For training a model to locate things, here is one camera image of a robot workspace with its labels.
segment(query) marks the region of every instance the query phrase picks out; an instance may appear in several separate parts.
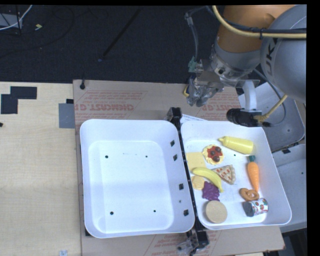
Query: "toy pizza slice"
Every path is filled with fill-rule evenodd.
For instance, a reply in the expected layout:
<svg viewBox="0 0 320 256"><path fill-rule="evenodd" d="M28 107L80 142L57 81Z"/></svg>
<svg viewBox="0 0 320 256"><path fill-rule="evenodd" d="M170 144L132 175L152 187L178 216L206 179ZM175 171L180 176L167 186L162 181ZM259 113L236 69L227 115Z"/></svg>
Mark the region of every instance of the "toy pizza slice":
<svg viewBox="0 0 320 256"><path fill-rule="evenodd" d="M212 169L226 183L233 185L236 181L236 172L232 164Z"/></svg>
<svg viewBox="0 0 320 256"><path fill-rule="evenodd" d="M224 153L221 150L221 147L213 144L206 146L203 149L202 154L205 160L211 165L221 164L225 157Z"/></svg>

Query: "toy banana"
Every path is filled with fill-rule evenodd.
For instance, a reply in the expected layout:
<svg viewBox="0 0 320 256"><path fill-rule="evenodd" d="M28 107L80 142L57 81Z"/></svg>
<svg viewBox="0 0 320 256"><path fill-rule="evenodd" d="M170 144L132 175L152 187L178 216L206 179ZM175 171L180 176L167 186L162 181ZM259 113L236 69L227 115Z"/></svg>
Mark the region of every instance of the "toy banana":
<svg viewBox="0 0 320 256"><path fill-rule="evenodd" d="M213 170L210 170L206 167L196 167L192 170L192 173L207 178L219 189L220 193L224 191L222 189L222 182L220 176L216 174Z"/></svg>

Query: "toy carrot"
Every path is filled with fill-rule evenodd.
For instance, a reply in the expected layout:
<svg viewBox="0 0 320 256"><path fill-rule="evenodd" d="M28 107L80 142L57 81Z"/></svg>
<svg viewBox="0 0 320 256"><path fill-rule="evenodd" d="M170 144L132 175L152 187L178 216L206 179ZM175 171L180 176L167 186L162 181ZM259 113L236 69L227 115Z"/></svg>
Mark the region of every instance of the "toy carrot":
<svg viewBox="0 0 320 256"><path fill-rule="evenodd" d="M249 174L249 178L251 181L251 184L256 192L259 190L259 166L256 162L254 162L256 159L256 156L249 155L250 162L247 165L247 171Z"/></svg>

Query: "brown cylinder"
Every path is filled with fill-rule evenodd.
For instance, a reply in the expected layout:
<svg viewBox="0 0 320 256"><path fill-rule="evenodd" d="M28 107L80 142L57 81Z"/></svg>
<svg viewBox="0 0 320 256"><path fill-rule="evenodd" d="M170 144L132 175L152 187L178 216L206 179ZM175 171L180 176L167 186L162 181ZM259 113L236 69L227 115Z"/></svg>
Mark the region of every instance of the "brown cylinder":
<svg viewBox="0 0 320 256"><path fill-rule="evenodd" d="M279 15L293 6L295 5L226 5L223 17L239 25L267 29ZM262 40L257 37L235 34L222 24L219 27L216 41L223 50L231 53L245 53L259 50L262 43Z"/></svg>

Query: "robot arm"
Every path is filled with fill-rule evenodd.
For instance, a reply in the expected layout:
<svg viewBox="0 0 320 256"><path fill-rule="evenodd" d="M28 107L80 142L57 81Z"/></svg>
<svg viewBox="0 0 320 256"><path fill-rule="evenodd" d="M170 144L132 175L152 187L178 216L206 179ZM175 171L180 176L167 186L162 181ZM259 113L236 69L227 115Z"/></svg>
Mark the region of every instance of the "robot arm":
<svg viewBox="0 0 320 256"><path fill-rule="evenodd" d="M260 64L268 82L306 103L307 5L227 5L224 18L216 6L212 9L221 25L209 60L189 63L195 77L189 79L187 102L201 107L224 86L242 88L246 108L228 111L227 118L248 127L261 125L254 89L260 81L248 79Z"/></svg>

